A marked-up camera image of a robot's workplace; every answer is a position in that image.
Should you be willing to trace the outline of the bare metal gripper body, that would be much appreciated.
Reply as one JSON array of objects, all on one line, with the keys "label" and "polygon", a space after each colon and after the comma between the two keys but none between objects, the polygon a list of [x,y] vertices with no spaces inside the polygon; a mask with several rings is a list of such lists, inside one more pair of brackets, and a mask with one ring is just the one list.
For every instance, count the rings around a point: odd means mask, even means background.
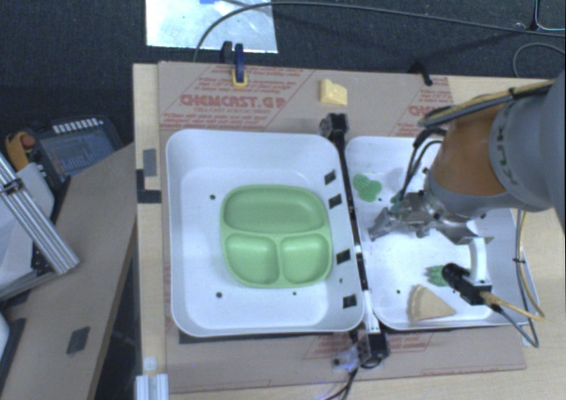
[{"label": "bare metal gripper body", "polygon": [[432,230],[445,236],[453,244],[469,244],[478,235],[468,227],[469,219],[449,211],[430,191],[407,193],[396,200],[387,212],[396,225],[406,227],[417,238],[424,238]]}]

